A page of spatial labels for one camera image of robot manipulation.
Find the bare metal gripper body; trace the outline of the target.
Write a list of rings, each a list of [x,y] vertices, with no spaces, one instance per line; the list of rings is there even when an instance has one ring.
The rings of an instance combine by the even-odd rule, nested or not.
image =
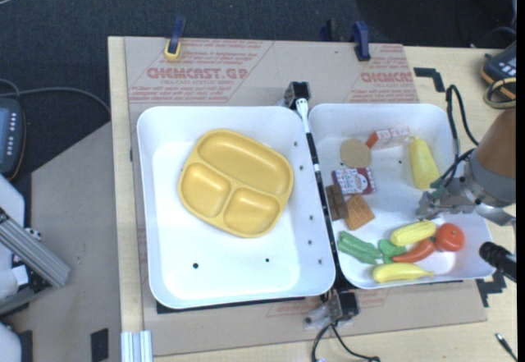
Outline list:
[[[438,179],[432,183],[432,215],[442,213],[480,214],[492,210],[491,196],[473,178],[455,177],[448,185]]]

